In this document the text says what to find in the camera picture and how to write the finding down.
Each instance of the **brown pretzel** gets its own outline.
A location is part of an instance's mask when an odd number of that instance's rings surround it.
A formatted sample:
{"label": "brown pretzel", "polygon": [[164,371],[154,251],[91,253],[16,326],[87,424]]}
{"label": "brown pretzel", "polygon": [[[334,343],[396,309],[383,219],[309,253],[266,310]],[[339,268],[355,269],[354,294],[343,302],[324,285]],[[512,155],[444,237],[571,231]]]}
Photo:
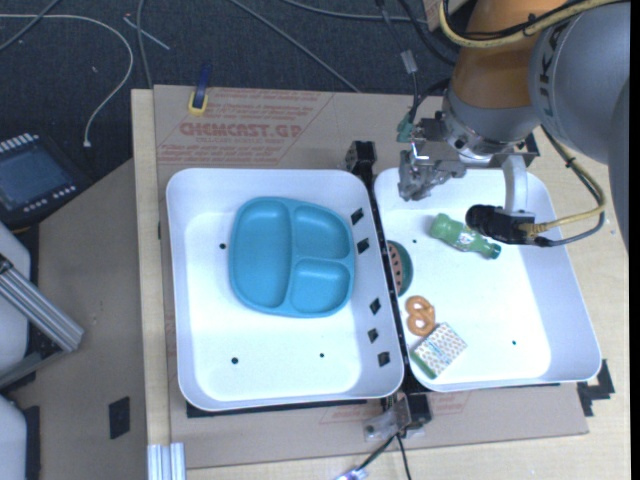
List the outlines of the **brown pretzel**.
{"label": "brown pretzel", "polygon": [[409,313],[407,325],[413,334],[427,336],[435,329],[436,310],[427,299],[414,295],[407,299],[404,307]]}

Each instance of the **dark background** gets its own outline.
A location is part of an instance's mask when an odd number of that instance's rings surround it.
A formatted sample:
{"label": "dark background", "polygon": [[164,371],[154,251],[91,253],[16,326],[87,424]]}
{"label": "dark background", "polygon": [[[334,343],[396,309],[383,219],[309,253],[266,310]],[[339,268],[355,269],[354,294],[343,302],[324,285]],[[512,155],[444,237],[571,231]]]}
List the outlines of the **dark background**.
{"label": "dark background", "polygon": [[[2,14],[37,14],[53,0],[0,0]],[[95,119],[83,148],[84,127],[94,109],[124,76],[129,58],[122,42],[97,25],[45,19],[0,51],[0,140],[20,133],[51,137],[94,181],[131,157],[132,88],[146,88],[135,22],[139,0],[62,0],[49,14],[87,16],[117,29],[134,51],[131,77]],[[283,29],[368,93],[409,94],[410,80],[388,29],[381,22],[330,18],[276,0],[239,0]],[[374,0],[296,0],[345,13],[378,15]],[[392,15],[402,15],[385,0]],[[420,18],[422,0],[406,0]],[[473,1],[456,13],[464,25]],[[0,17],[0,43],[28,20]],[[146,41],[153,82],[195,85],[204,61],[213,63],[211,85],[350,91],[341,81],[264,24],[224,0],[148,0],[142,28],[169,46]],[[432,55],[410,25],[398,25],[415,54],[422,88],[447,78],[452,67]],[[441,47],[455,60],[455,49]]]}

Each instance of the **green glass bottle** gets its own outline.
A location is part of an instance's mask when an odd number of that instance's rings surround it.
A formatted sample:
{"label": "green glass bottle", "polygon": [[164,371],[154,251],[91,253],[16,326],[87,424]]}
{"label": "green glass bottle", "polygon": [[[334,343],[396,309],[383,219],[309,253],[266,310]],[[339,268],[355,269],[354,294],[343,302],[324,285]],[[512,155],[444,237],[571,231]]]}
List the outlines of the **green glass bottle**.
{"label": "green glass bottle", "polygon": [[496,259],[502,250],[498,244],[490,243],[480,233],[473,231],[462,222],[451,219],[444,213],[439,213],[436,216],[429,229],[429,234],[460,251],[479,252],[490,259]]}

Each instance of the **wooden table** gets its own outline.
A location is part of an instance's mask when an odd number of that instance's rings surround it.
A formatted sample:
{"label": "wooden table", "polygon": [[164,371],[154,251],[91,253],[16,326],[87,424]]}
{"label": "wooden table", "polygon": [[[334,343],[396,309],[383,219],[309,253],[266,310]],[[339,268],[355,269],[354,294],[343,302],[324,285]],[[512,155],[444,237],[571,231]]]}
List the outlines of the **wooden table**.
{"label": "wooden table", "polygon": [[[167,391],[166,341],[153,91],[132,92],[134,161],[149,444],[171,442]],[[530,171],[543,180],[556,213],[567,215],[593,204],[551,148],[539,141],[541,158]],[[608,192],[605,166],[577,155]],[[394,164],[397,157],[386,159]],[[628,254],[617,231],[611,206],[607,222],[595,236],[568,246],[587,308],[608,362],[616,393],[595,402],[587,435],[408,451],[414,479],[630,478],[630,366]],[[330,480],[358,465],[365,455],[189,470],[190,480],[308,479]],[[402,458],[390,450],[367,468],[371,478],[404,478]]]}

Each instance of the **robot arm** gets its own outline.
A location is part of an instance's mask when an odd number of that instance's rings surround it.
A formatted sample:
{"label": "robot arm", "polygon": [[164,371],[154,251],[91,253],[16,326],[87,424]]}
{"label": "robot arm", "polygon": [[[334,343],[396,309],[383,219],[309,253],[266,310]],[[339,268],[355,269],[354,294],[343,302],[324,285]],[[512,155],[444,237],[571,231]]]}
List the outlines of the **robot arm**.
{"label": "robot arm", "polygon": [[[623,178],[624,162],[618,162],[626,160],[628,171],[628,155],[618,150],[625,144],[628,150],[628,111],[621,106],[628,94],[630,2],[594,1],[478,0],[468,25],[472,32],[463,38],[443,21],[445,32],[464,47],[443,111],[417,124],[411,150],[401,157],[404,199],[426,197],[467,168],[501,167],[505,206],[474,207],[468,224],[503,242],[532,243],[531,233],[523,231],[535,219],[526,211],[523,172],[536,152],[523,146],[540,124],[561,142],[608,162],[616,180]],[[516,27],[528,22],[521,31]],[[612,178],[623,235],[626,180]]]}

